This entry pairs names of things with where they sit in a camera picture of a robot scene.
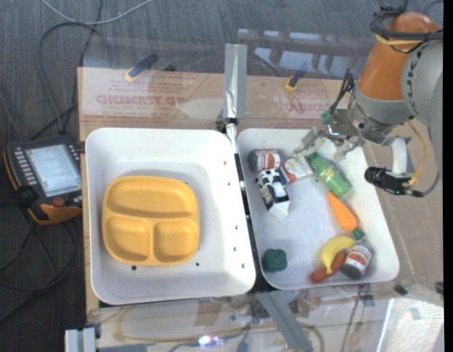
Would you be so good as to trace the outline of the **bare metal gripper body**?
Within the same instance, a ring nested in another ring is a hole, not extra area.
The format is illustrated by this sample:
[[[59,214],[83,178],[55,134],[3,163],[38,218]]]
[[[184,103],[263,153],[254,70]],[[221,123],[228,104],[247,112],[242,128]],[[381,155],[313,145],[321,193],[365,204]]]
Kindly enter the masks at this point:
[[[369,141],[382,144],[391,133],[391,125],[383,125],[359,110],[337,109],[327,123],[328,138],[346,141]]]

